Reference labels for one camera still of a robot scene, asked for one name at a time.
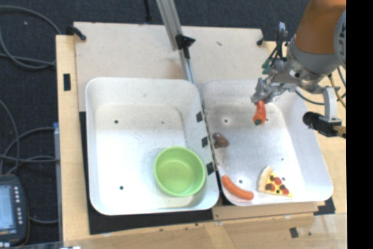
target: orange toy food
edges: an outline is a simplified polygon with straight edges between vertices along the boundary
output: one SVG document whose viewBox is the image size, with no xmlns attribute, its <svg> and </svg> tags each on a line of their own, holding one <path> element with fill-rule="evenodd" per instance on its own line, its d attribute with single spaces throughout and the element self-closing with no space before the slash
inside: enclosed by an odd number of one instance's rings
<svg viewBox="0 0 373 249">
<path fill-rule="evenodd" d="M 256 113 L 252 118 L 255 125 L 262 125 L 267 119 L 266 106 L 263 100 L 260 100 L 256 104 Z"/>
<path fill-rule="evenodd" d="M 251 191 L 246 191 L 241 189 L 240 187 L 236 186 L 229 176 L 222 176 L 221 177 L 221 182 L 223 183 L 224 187 L 227 188 L 229 192 L 231 192 L 233 195 L 246 199 L 246 200 L 252 200 L 254 198 L 254 193 Z"/>
<path fill-rule="evenodd" d="M 283 180 L 273 172 L 270 166 L 264 168 L 259 177 L 258 191 L 273 195 L 293 197 L 288 188 L 283 184 Z"/>
</svg>

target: white tray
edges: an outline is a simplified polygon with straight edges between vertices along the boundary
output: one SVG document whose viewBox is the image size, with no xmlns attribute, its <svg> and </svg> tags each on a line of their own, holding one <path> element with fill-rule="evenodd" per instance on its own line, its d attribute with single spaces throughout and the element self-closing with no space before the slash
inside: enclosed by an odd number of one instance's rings
<svg viewBox="0 0 373 249">
<path fill-rule="evenodd" d="M 281 95 L 266 105 L 268 120 L 256 126 L 252 121 L 256 107 L 250 99 L 255 86 L 256 80 L 216 80 L 202 90 L 210 134 L 219 132 L 230 142 L 227 148 L 214 149 L 220 177 L 226 174 L 254 192 L 254 199 L 246 201 L 223 187 L 226 198 L 241 206 L 328 199 L 333 185 L 315 131 L 302 122 L 307 112 L 304 101 L 295 93 Z M 286 179 L 292 198 L 256 191 L 259 175 L 268 165 Z"/>
<path fill-rule="evenodd" d="M 214 173 L 197 194 L 182 198 L 163 193 L 153 175 L 156 156 L 168 146 L 194 150 L 205 165 L 213 161 L 200 95 L 190 82 L 93 79 L 86 88 L 86 121 L 90 200 L 100 213 L 196 211 L 217 202 Z"/>
</svg>

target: wooden table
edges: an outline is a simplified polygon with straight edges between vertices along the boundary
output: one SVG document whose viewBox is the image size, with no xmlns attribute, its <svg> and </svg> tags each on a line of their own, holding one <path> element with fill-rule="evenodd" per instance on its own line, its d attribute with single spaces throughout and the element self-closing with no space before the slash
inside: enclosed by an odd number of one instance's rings
<svg viewBox="0 0 373 249">
<path fill-rule="evenodd" d="M 79 111 L 84 110 L 83 89 L 90 76 L 140 76 L 137 64 L 146 64 L 147 76 L 182 78 L 180 62 L 168 49 L 169 41 L 163 26 L 133 24 L 75 23 L 87 41 L 75 36 L 58 35 L 57 78 L 58 114 L 61 151 L 62 225 L 66 246 L 84 248 L 345 248 L 347 245 L 346 197 L 346 141 L 317 135 L 322 153 L 333 181 L 333 202 L 336 213 L 314 216 L 323 202 L 304 202 L 269 206 L 223 206 L 213 208 L 213 221 L 147 227 L 135 230 L 95 234 L 89 233 L 86 185 L 83 169 Z M 256 45 L 261 36 L 259 29 L 222 29 L 213 27 L 183 27 L 184 34 L 196 38 L 192 46 L 192 66 L 197 85 L 208 78 L 253 79 L 261 74 L 261 64 L 273 42 Z M 120 68 L 118 61 L 128 51 L 133 62 L 129 68 Z M 140 59 L 143 52 L 158 53 L 159 64 L 152 59 Z M 206 60 L 215 64 L 206 67 Z M 117 67 L 110 67 L 116 61 Z M 172 72 L 159 75 L 162 69 Z M 309 110 L 323 113 L 323 107 L 308 104 Z M 339 117 L 346 124 L 345 109 L 338 106 Z"/>
</svg>

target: black fabric background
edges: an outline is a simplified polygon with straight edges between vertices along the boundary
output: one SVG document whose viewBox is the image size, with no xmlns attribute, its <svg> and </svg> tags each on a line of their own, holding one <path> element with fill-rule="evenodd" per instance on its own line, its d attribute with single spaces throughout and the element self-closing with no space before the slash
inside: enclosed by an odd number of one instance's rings
<svg viewBox="0 0 373 249">
<path fill-rule="evenodd" d="M 153 23 L 161 24 L 155 0 L 149 2 Z M 175 3 L 182 25 L 260 28 L 265 39 L 274 40 L 279 21 L 286 24 L 289 36 L 294 34 L 308 0 L 175 0 Z M 74 21 L 145 21 L 143 0 L 0 0 L 0 5 L 35 10 L 53 20 L 62 31 Z M 0 10 L 0 26 L 13 55 L 55 59 L 55 32 L 46 22 L 24 13 Z M 30 72 L 0 58 L 0 99 L 12 112 L 20 134 L 52 126 L 58 121 L 55 70 Z M 0 152 L 14 137 L 12 124 L 0 108 Z M 23 140 L 21 150 L 23 157 L 53 155 L 53 134 L 33 135 Z M 27 192 L 31 215 L 39 219 L 56 218 L 55 167 L 22 166 L 19 177 Z M 31 224 L 29 244 L 57 240 L 56 226 Z"/>
</svg>

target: device screen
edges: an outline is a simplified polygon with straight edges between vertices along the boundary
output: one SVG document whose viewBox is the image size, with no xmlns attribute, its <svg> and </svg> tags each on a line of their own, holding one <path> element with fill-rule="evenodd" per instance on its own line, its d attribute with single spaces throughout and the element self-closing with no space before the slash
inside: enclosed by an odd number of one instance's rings
<svg viewBox="0 0 373 249">
<path fill-rule="evenodd" d="M 12 207 L 12 186 L 0 185 L 0 230 L 15 227 Z"/>
</svg>

